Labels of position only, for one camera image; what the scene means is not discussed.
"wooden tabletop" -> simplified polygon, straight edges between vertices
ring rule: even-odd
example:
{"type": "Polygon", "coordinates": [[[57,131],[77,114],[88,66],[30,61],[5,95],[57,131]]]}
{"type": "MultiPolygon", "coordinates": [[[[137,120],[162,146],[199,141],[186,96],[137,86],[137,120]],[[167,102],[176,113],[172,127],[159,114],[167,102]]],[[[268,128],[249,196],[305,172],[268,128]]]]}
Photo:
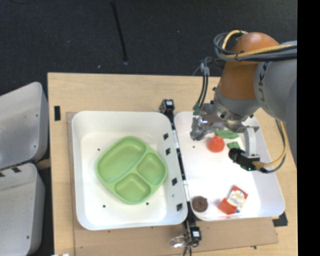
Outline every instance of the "wooden tabletop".
{"type": "MultiPolygon", "coordinates": [[[[52,179],[54,253],[82,255],[179,255],[169,239],[183,231],[181,225],[86,230],[73,210],[74,197],[68,144],[68,113],[80,111],[156,111],[163,99],[173,99],[175,112],[192,111],[202,78],[195,76],[49,73],[50,159],[52,179]]],[[[219,77],[209,78],[209,89],[219,77]]],[[[209,90],[206,101],[213,99],[209,90]]],[[[272,160],[283,150],[272,117],[255,113],[272,160]]],[[[298,255],[297,168],[291,152],[277,172],[285,200],[288,226],[274,228],[271,218],[198,221],[203,240],[192,251],[197,256],[298,255]]]]}

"white tray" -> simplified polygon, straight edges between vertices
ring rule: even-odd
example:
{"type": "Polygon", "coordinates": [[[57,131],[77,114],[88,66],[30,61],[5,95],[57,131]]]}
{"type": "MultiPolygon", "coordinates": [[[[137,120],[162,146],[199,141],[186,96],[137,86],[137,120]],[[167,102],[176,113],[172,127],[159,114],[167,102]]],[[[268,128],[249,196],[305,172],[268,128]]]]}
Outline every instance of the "white tray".
{"type": "Polygon", "coordinates": [[[73,117],[71,126],[76,216],[84,228],[176,225],[185,220],[187,202],[171,123],[166,116],[158,112],[83,111],[73,117]],[[162,157],[168,168],[167,178],[159,189],[137,205],[117,198],[95,172],[101,153],[125,136],[142,139],[162,157]]]}
{"type": "MultiPolygon", "coordinates": [[[[285,201],[275,173],[246,171],[230,160],[227,143],[237,141],[245,149],[245,138],[225,139],[222,152],[213,153],[208,150],[208,142],[213,133],[207,134],[203,140],[193,141],[190,137],[192,112],[180,112],[174,118],[178,142],[188,184],[189,196],[207,198],[208,209],[204,212],[193,211],[203,221],[225,219],[274,217],[284,212],[285,201]],[[249,195],[240,213],[226,215],[218,209],[220,201],[227,197],[233,185],[238,185],[249,195]]],[[[246,126],[258,126],[258,121],[248,118],[246,126]]],[[[256,132],[257,154],[260,160],[270,162],[261,129],[256,132]]]]}

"green divided plate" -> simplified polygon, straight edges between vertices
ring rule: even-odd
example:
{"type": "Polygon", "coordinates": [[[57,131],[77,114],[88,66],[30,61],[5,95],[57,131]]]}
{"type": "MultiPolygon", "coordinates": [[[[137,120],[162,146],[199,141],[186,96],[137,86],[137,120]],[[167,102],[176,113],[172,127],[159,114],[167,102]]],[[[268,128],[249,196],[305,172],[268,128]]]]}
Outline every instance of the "green divided plate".
{"type": "Polygon", "coordinates": [[[165,181],[164,160],[134,136],[118,140],[96,163],[100,181],[122,201],[136,205],[149,198],[165,181]]]}

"orange ball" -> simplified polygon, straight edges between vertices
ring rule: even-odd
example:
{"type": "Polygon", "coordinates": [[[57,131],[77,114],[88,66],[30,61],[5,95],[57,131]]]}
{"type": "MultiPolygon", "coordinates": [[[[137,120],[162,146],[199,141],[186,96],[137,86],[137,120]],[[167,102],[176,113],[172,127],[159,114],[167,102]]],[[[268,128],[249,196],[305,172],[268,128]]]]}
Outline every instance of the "orange ball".
{"type": "Polygon", "coordinates": [[[221,152],[225,148],[225,141],[220,136],[213,136],[209,141],[208,148],[212,152],[221,152]]]}

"round brown object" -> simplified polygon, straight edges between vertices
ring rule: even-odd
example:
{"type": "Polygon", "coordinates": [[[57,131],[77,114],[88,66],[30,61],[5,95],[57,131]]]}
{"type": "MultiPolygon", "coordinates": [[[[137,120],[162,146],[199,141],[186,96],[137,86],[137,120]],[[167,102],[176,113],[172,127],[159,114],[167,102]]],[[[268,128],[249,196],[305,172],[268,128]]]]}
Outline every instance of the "round brown object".
{"type": "Polygon", "coordinates": [[[203,196],[196,196],[192,199],[192,207],[195,211],[202,213],[208,208],[208,201],[203,196]]]}

